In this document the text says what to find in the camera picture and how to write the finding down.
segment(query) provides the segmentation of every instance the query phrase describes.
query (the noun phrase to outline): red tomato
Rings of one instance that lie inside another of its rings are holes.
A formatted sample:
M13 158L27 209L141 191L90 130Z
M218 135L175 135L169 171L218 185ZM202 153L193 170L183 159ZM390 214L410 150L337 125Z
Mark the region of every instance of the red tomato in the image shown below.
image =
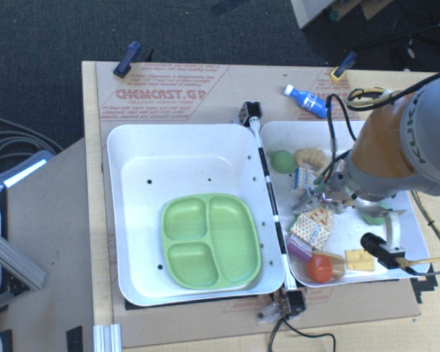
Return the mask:
M307 274L315 282L328 282L332 278L331 258L324 254L314 254L307 263Z

